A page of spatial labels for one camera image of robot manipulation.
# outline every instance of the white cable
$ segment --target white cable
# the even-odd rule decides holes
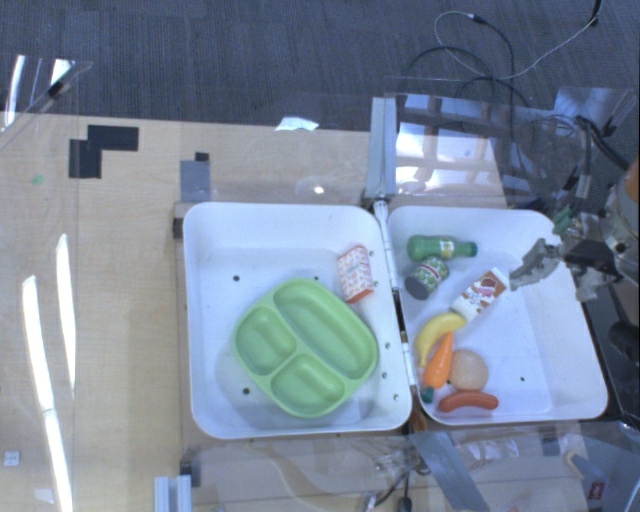
[[[462,11],[446,11],[443,12],[442,14],[440,14],[435,21],[433,22],[433,32],[436,36],[436,40],[438,41],[438,44],[440,46],[446,46],[443,42],[442,39],[440,38],[440,34],[438,34],[438,22],[444,18],[445,16],[450,16],[450,15],[460,15],[460,16],[465,16],[471,20],[473,20],[474,15],[468,12],[462,12]],[[558,46],[552,48],[551,50],[549,50],[548,52],[546,52],[545,54],[541,55],[540,57],[538,57],[535,61],[533,61],[533,63],[528,66],[527,68],[523,69],[522,71],[514,74],[514,75],[509,75],[509,76],[501,76],[498,77],[498,80],[511,80],[512,78],[518,78],[522,75],[524,75],[525,73],[528,73],[529,71],[531,71],[533,68],[535,68],[541,61],[543,61],[544,59],[546,59],[549,55],[551,55],[552,53],[557,52],[559,49],[563,48],[564,46],[568,45],[571,41],[573,41],[576,37],[578,37],[580,34],[582,34],[585,30],[587,30],[591,25],[593,25],[593,23],[595,23],[595,21],[597,20],[597,17],[593,17],[589,20],[589,22],[582,27],[580,30],[578,30],[575,34],[573,34],[569,39],[563,41],[562,43],[560,43]],[[453,57],[459,64],[461,64],[462,66],[464,66],[466,69],[468,69],[469,71],[475,73],[476,75],[484,75],[484,73],[481,73],[480,71],[478,71],[477,69],[469,66],[468,64],[465,64],[464,62],[462,62],[458,57],[456,57],[453,53],[451,52],[447,52],[449,53],[449,55],[451,57]]]

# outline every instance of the white tray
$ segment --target white tray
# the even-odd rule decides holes
[[[314,279],[341,296],[337,258],[361,244],[379,286],[352,309],[378,342],[371,376],[338,409],[316,419],[283,412],[233,357],[241,315],[274,286]],[[203,203],[184,221],[191,407],[221,439],[391,430],[411,410],[404,355],[377,221],[349,206]]]
[[[538,238],[559,239],[541,214],[525,210],[409,206],[393,211],[389,231],[401,284],[400,296],[407,336],[413,342],[432,316],[484,272],[497,267],[506,276]],[[426,300],[414,299],[403,288],[404,277],[416,265],[406,253],[411,235],[447,235],[475,241],[478,255],[447,262],[451,271]],[[454,349],[480,354],[489,367],[487,393],[500,400],[495,411],[461,408],[437,410],[438,400],[453,390],[438,390],[427,413],[446,425],[479,425],[587,419],[607,405],[607,388],[575,285],[560,265],[538,284],[505,291],[478,318],[454,336]]]

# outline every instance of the gray carpet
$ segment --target gray carpet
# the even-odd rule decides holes
[[[324,128],[366,130],[371,97],[393,87],[408,62],[436,45],[440,13],[472,11],[499,27],[521,70],[579,30],[593,4],[575,0],[4,0],[2,53],[92,61],[82,78],[83,115],[277,123],[302,115]],[[460,17],[440,25],[447,44],[509,72],[503,42]],[[550,108],[563,85],[631,88],[638,94],[640,3],[605,0],[599,23],[514,85]],[[0,69],[1,84],[7,72]],[[414,76],[469,77],[440,53]],[[638,106],[610,138],[638,151]],[[603,181],[615,177],[600,159]]]

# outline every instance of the green bottle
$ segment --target green bottle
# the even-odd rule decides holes
[[[456,256],[475,256],[478,246],[474,242],[458,242],[448,236],[414,235],[407,242],[407,253],[413,261],[422,261],[430,256],[450,260]]]

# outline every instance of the wooden surface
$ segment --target wooden surface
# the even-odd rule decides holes
[[[100,180],[69,179],[69,139],[85,139],[89,124],[139,127],[138,151],[103,152]],[[304,202],[312,176],[327,192],[340,191],[314,201],[355,204],[364,183],[368,134],[47,115],[34,119],[4,149],[0,441],[3,450],[20,450],[22,460],[17,467],[0,468],[2,510],[52,509],[46,502],[53,480],[20,313],[20,286],[32,274],[38,279],[47,360],[75,509],[151,510],[153,478],[177,475],[185,448],[181,428],[189,410],[180,391],[182,327],[171,227],[180,198],[180,160],[192,160],[196,151],[210,154],[215,199]],[[66,373],[55,285],[53,251],[62,233],[69,237],[75,278],[75,393]],[[221,446],[213,441],[211,445]],[[320,453],[317,457],[316,464],[330,461]],[[507,498],[525,492],[526,480],[545,480],[534,468],[536,461],[523,473],[512,472],[510,482],[501,484],[495,478],[504,476],[493,480],[488,476],[481,490],[486,489],[496,503],[506,504]],[[256,467],[271,468],[270,478],[282,484],[281,492],[264,489],[264,495],[271,496],[268,502],[243,501],[247,486],[257,494],[263,492],[257,488],[259,478],[246,478],[251,459],[231,456],[217,461],[222,466],[209,477],[211,485],[218,486],[218,496],[225,497],[227,510],[358,510],[361,504],[360,496],[349,493],[322,497],[309,491],[308,497],[287,500],[304,491],[304,480],[296,483],[295,471],[283,480],[275,462],[263,463],[267,466]],[[561,459],[554,464],[560,471],[556,477],[566,476],[558,469],[563,466]],[[381,489],[387,481],[374,484]],[[427,503],[443,509],[433,481],[417,485],[423,501],[414,509],[426,510]],[[575,479],[553,485],[546,481],[544,489],[545,499],[557,494],[560,502],[577,503],[574,510],[583,503]],[[393,510],[395,500],[387,505],[386,510]]]

